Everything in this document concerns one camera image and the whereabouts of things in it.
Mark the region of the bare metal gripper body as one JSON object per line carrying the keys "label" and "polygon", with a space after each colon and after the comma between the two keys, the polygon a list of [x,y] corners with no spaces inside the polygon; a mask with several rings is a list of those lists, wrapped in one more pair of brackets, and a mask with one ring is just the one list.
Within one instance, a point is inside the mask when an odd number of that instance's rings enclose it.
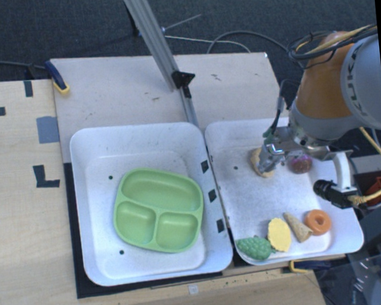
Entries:
{"label": "bare metal gripper body", "polygon": [[284,159],[290,156],[300,156],[302,154],[312,158],[326,159],[330,153],[330,148],[325,141],[320,141],[305,134],[300,127],[285,126],[265,132],[266,145],[274,143],[276,148],[285,151]]}

